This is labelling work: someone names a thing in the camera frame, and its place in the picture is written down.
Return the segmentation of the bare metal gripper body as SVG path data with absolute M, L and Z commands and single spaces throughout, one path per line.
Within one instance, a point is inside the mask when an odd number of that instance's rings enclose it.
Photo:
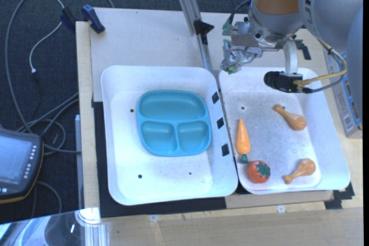
M 277 32 L 253 21 L 238 21 L 231 29 L 231 46 L 278 51 L 282 49 L 284 40 L 291 39 L 294 34 L 294 31 Z

